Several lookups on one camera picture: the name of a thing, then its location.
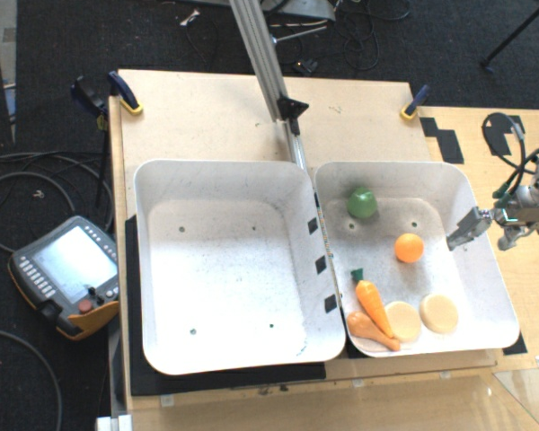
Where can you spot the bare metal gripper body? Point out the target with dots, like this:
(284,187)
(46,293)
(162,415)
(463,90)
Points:
(525,214)

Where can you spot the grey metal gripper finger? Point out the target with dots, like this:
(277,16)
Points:
(468,229)
(508,240)

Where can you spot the white plastic tray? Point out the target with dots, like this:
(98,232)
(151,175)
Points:
(471,285)
(233,294)

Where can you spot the orange fruit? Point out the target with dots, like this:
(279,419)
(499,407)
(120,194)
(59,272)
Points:
(409,248)

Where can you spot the beige round biscuit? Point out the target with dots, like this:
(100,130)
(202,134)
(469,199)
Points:
(439,314)
(405,321)

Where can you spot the green apple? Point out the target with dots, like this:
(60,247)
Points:
(361,203)

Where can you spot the orange carrot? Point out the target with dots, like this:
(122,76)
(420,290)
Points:
(371,301)

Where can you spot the tan chicken drumstick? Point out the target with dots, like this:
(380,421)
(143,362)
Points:
(364,327)

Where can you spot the thin black and white rod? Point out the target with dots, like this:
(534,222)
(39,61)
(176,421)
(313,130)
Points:
(300,151)

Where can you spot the pale wood board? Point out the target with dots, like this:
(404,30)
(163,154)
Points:
(197,119)

